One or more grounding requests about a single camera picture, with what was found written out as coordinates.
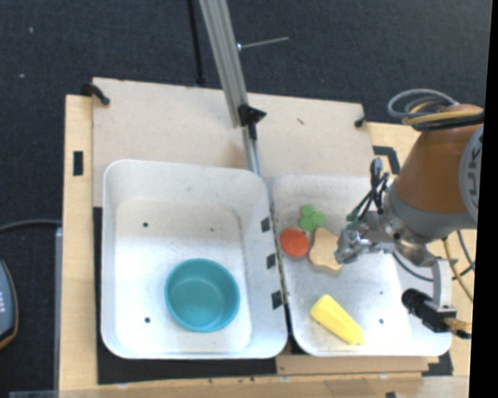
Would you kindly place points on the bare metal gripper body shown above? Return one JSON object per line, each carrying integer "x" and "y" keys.
{"x": 391, "y": 238}

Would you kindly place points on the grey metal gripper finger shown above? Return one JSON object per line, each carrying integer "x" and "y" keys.
{"x": 360, "y": 245}
{"x": 343, "y": 251}

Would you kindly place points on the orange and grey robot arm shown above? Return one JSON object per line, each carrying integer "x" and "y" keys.
{"x": 431, "y": 175}

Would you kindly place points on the tan bread slice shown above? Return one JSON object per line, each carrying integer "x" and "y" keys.
{"x": 323, "y": 249}

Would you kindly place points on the white plastic tray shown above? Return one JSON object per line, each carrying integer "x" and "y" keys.
{"x": 140, "y": 187}
{"x": 374, "y": 285}

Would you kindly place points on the green broccoli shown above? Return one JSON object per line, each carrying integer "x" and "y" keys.
{"x": 312, "y": 218}

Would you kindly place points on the red round tomato slice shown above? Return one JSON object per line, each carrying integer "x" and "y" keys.
{"x": 294, "y": 242}

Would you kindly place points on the yellow cheese wedge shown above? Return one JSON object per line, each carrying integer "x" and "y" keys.
{"x": 336, "y": 319}

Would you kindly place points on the teal bowl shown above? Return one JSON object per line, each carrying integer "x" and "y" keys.
{"x": 202, "y": 296}

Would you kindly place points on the pale wood board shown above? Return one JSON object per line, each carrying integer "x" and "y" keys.
{"x": 174, "y": 122}

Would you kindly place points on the black cylinder on white bracket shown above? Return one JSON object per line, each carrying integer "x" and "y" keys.
{"x": 427, "y": 308}

